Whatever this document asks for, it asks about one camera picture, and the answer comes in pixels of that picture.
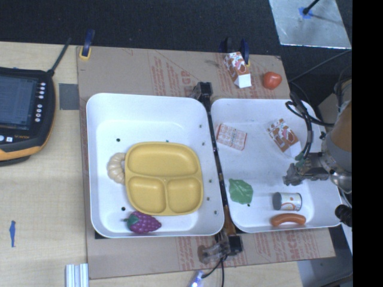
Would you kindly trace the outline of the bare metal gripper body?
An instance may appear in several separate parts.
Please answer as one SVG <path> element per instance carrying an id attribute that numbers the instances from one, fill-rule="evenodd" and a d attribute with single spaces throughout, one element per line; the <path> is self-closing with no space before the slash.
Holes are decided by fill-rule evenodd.
<path id="1" fill-rule="evenodd" d="M 299 161 L 299 173 L 309 179 L 332 181 L 346 194 L 352 193 L 352 157 L 350 152 L 333 155 L 312 152 Z"/>

